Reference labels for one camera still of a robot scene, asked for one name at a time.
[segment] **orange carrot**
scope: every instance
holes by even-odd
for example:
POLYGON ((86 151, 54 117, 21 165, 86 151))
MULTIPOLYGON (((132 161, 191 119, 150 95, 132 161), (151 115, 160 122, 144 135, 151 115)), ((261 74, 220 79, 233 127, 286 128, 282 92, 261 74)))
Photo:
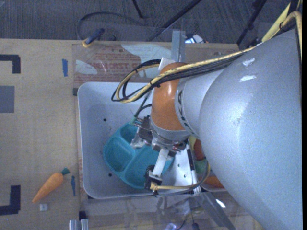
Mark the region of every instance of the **orange carrot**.
POLYGON ((37 194, 32 200, 32 203, 36 203, 43 197, 47 196, 50 192, 62 185, 64 177, 63 175, 70 173, 70 171, 65 167, 61 173, 57 172, 51 175, 48 180, 39 189, 37 194))

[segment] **gray carpet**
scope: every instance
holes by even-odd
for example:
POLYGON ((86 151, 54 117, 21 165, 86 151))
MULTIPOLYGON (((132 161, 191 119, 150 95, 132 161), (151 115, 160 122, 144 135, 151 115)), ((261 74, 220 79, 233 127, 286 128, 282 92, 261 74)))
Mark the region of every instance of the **gray carpet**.
MULTIPOLYGON (((140 41, 153 35, 192 0, 0 0, 0 37, 78 39, 75 27, 86 14, 107 12, 82 21, 81 38, 105 28, 101 40, 140 41)), ((198 34, 210 43, 236 43, 254 9, 255 0, 203 0, 171 28, 198 34)), ((268 0, 240 47, 261 37, 291 0, 268 0)), ((169 40, 167 33, 155 40, 169 40)))

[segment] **gray square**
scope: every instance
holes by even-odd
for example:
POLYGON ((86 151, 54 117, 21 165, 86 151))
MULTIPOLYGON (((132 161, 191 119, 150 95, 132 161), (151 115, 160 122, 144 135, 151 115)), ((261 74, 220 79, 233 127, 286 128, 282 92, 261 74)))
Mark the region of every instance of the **gray square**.
POLYGON ((0 113, 14 113, 15 86, 0 86, 0 113))

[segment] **teal divided tray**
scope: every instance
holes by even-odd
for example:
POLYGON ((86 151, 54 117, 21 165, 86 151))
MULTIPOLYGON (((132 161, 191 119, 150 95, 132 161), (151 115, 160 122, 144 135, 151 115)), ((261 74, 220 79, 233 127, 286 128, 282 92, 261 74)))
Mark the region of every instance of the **teal divided tray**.
MULTIPOLYGON (((105 163, 122 181, 135 189, 144 189, 145 172, 149 165, 155 165, 159 152, 151 146, 132 148, 130 143, 137 127, 129 123, 119 128, 103 148, 105 163)), ((166 162, 164 173, 172 160, 166 162)))

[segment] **toy carrot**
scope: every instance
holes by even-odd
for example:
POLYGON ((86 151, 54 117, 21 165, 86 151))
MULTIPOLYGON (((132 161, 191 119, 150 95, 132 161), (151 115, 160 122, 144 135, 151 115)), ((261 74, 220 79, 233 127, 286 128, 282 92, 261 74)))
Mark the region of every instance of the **toy carrot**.
POLYGON ((58 188, 63 183, 63 175, 69 173, 70 171, 67 169, 67 167, 65 167, 61 173, 57 172, 51 175, 49 179, 43 184, 43 186, 39 189, 39 191, 33 198, 32 203, 36 203, 43 197, 47 196, 50 192, 58 188))

